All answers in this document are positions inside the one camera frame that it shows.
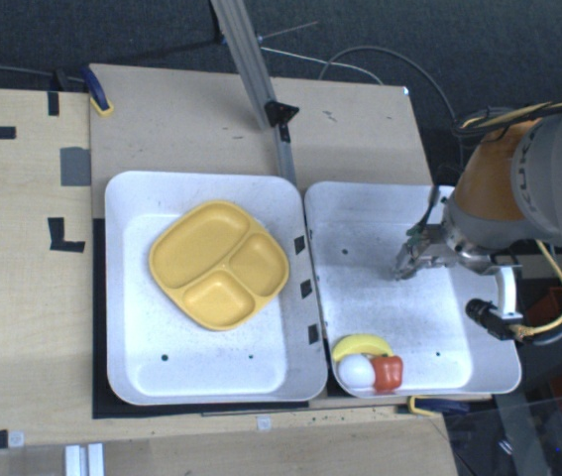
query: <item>gray tape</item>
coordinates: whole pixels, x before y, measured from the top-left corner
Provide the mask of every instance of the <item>gray tape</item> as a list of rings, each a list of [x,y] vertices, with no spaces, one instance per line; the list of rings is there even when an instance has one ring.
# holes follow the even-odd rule
[[[91,152],[80,147],[60,149],[60,184],[91,185]]]

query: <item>banana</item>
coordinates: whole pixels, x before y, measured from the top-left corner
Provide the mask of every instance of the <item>banana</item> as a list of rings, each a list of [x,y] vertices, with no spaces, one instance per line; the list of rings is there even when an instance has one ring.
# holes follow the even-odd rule
[[[388,342],[378,335],[358,333],[348,335],[340,340],[333,348],[331,357],[338,362],[349,354],[371,354],[373,356],[393,356],[393,350]]]

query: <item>wooden table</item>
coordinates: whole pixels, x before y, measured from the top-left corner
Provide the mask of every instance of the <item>wooden table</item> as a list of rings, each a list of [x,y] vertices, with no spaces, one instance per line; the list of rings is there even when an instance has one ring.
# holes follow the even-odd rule
[[[92,419],[90,244],[92,218],[103,216],[100,193],[107,179],[128,169],[275,173],[274,145],[261,139],[238,76],[108,65],[94,70],[116,105],[108,120],[95,120],[82,93],[60,93],[59,115],[52,116],[45,92],[0,90],[0,126],[17,130],[15,140],[0,140],[0,429],[22,431],[28,446],[106,441],[107,465],[118,464],[112,474],[132,474],[133,460],[151,464],[153,474],[171,474],[167,468],[175,466],[202,474],[213,464],[216,469],[217,459],[236,462],[245,454],[254,460],[244,466],[248,470],[221,472],[257,473],[261,467],[252,464],[269,460],[272,466],[264,470],[270,474],[289,468],[295,474],[357,468],[360,474],[386,467],[390,474],[455,474],[441,418],[398,415],[385,402],[366,407],[323,395],[307,410],[271,413],[272,430],[266,432],[257,432],[256,414]],[[161,93],[178,88],[169,99],[176,128],[150,110],[138,119],[147,109],[141,97],[135,105],[115,98],[123,95],[118,85],[128,89],[139,77]],[[281,101],[301,107],[290,130],[302,190],[324,179],[430,183],[401,88],[274,83]],[[212,110],[206,114],[203,104]],[[141,140],[130,137],[137,129],[116,130],[125,125],[121,116],[157,143],[169,140],[179,160],[155,162],[160,145],[139,152]],[[177,140],[192,135],[196,139],[185,146]],[[75,147],[91,150],[92,186],[61,184],[61,150]],[[65,240],[86,242],[83,252],[50,250],[51,217],[64,219]],[[169,459],[174,437],[176,463]],[[135,440],[114,442],[128,439]],[[336,460],[346,445],[350,450],[340,465]]]

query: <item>yellow plate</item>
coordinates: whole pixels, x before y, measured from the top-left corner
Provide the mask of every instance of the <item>yellow plate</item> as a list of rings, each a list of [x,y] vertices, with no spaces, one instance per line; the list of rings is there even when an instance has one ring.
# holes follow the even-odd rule
[[[279,243],[252,215],[222,200],[183,215],[151,247],[151,274],[202,326],[232,329],[268,304],[289,277]]]

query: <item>white cable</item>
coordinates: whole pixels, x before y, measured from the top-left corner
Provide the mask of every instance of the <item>white cable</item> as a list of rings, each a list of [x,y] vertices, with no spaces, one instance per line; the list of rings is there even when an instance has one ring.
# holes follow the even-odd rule
[[[372,72],[369,72],[368,70],[364,70],[361,67],[358,67],[356,65],[349,65],[347,63],[338,63],[338,62],[333,62],[333,63],[329,63],[328,61],[324,60],[324,59],[314,59],[312,57],[305,57],[304,55],[297,55],[296,53],[290,53],[290,52],[284,52],[281,50],[274,50],[272,48],[267,48],[267,47],[263,47],[261,46],[261,50],[264,52],[268,52],[268,53],[274,53],[277,55],[284,55],[286,57],[292,57],[293,59],[299,59],[299,60],[308,60],[308,61],[314,61],[315,63],[320,63],[321,65],[335,65],[337,67],[345,67],[345,68],[351,68],[353,70],[356,70],[357,72],[361,72],[362,74],[366,74],[367,76],[370,76],[377,84],[379,85],[384,85],[382,83],[382,80],[379,79],[375,74],[373,74]]]

